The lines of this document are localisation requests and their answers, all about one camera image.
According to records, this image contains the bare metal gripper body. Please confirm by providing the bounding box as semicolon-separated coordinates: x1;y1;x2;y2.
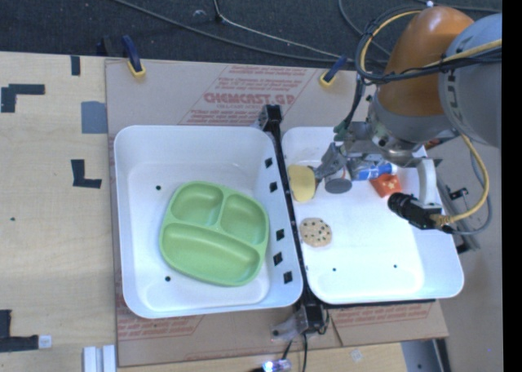
340;120;426;168

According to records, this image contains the blue and white bottle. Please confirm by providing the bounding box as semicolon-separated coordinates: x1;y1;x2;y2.
352;161;399;182

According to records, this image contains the orange cube with yellow star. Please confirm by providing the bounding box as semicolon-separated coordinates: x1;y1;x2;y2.
369;173;403;199

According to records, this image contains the yellow toy bread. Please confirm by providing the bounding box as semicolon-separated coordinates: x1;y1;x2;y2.
287;163;318;204

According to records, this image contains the thin black rod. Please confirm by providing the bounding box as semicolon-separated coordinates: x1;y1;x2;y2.
270;123;317;309

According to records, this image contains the tan chocolate chip biscuit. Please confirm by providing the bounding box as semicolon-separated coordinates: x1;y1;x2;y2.
299;217;333;248

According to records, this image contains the white plastic tray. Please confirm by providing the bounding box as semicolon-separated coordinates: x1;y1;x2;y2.
281;126;466;306
113;124;305;320

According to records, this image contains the green divided plate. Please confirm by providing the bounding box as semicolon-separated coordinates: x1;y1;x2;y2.
157;180;272;288

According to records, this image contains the brown cardboard board red print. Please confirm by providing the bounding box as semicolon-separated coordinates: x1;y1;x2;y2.
104;58;450;368

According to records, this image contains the black cylinder on white bracket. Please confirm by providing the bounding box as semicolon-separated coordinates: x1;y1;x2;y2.
387;157;444;231

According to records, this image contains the black block with thin wires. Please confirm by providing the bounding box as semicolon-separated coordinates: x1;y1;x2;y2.
259;104;284;134
302;302;328;331

